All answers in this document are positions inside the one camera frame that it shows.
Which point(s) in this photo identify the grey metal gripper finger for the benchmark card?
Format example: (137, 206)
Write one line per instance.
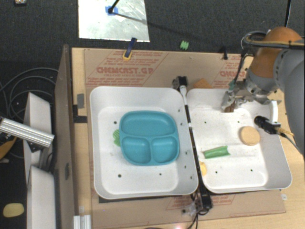
(234, 105)
(225, 102)

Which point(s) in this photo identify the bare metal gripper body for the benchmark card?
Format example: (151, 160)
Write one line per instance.
(245, 95)

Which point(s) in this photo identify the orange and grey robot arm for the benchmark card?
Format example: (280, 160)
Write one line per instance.
(269, 61)

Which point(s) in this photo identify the orange square cracker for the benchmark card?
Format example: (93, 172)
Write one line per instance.
(202, 83)

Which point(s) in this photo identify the tan round biscuit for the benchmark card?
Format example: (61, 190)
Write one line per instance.
(249, 136)

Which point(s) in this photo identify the thin black and white rod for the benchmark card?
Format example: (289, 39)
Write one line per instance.
(190, 120)

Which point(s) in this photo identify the green toy celery stick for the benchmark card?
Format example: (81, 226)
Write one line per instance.
(215, 152)

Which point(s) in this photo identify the green ribbed toy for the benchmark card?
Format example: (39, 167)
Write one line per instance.
(184, 45)

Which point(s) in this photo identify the yellow toy food piece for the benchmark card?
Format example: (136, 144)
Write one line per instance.
(203, 169)

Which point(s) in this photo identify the white plastic tray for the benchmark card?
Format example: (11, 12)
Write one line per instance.
(226, 175)
(107, 175)

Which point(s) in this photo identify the blue divided plate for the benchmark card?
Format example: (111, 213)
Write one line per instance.
(147, 132)

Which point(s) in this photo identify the brown cardboard board red print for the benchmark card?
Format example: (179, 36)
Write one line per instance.
(143, 68)

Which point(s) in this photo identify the green toy vegetable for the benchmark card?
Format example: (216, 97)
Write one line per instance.
(116, 137)

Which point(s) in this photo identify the pale yellow oval toy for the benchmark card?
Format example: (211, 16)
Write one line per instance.
(13, 210)

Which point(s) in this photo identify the black cylinder on white bracket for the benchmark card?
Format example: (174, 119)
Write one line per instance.
(264, 123)

